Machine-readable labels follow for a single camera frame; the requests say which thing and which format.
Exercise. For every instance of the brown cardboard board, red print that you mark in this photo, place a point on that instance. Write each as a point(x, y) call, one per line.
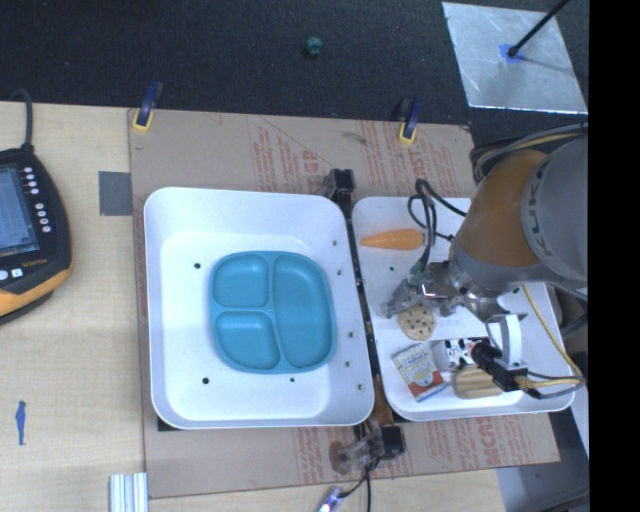
point(210, 145)

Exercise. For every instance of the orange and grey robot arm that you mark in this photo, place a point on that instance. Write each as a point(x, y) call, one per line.
point(505, 220)

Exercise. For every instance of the orange carrot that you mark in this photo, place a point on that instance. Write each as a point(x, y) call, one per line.
point(392, 239)

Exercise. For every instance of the white plastic tray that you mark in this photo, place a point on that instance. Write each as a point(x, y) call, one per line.
point(180, 310)
point(385, 215)

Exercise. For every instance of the black and white cow-print carton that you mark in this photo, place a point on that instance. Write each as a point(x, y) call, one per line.
point(457, 352)

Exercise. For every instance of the white and red carton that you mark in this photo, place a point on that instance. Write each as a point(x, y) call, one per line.
point(419, 372)

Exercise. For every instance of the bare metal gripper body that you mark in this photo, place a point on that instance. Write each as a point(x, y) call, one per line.
point(440, 282)

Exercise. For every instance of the beige bread slice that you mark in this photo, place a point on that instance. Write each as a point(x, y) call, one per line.
point(475, 384)

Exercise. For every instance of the green broccoli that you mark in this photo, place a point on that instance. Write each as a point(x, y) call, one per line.
point(314, 45)

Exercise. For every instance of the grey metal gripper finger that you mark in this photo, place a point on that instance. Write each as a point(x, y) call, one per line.
point(404, 297)
point(450, 306)

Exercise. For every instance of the black cylinder on white bracket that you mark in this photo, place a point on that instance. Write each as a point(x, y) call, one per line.
point(500, 367)

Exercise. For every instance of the blue divided plate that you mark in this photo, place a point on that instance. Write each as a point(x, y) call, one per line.
point(300, 310)

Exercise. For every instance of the beige chocolate chip biscuit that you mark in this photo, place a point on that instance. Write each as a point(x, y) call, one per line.
point(417, 324)

